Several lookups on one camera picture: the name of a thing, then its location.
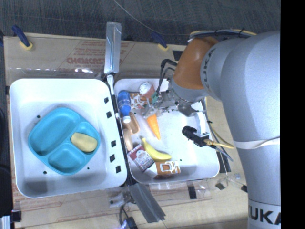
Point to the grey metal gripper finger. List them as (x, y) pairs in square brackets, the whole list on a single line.
[(157, 110), (147, 110)]

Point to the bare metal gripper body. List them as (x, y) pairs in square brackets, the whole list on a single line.
[(169, 100)]

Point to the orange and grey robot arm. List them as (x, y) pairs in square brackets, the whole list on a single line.
[(250, 99)]

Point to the orange and white carton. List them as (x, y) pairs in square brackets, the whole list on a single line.
[(138, 100), (168, 168)]

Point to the orange carrot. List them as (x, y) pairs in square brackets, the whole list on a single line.
[(154, 126)]

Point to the brown toy bread roll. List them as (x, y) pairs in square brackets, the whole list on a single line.
[(134, 124), (128, 139)]

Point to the blue bottle with white cap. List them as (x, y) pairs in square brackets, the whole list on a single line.
[(124, 102)]

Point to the yellow banana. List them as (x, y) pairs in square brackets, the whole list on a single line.
[(156, 153)]

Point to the red and white carton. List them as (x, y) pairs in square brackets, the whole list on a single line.
[(141, 158)]

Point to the white plastic tray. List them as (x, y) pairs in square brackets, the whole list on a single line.
[(62, 92), (190, 161)]

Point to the yellow toy potato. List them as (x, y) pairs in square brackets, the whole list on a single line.
[(84, 142)]

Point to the blue divided plate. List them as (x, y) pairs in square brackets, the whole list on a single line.
[(52, 132)]

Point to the brown cardboard board red print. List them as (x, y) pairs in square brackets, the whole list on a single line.
[(59, 54)]

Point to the black cylinder on white bracket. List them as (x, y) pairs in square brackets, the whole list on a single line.
[(194, 135)]

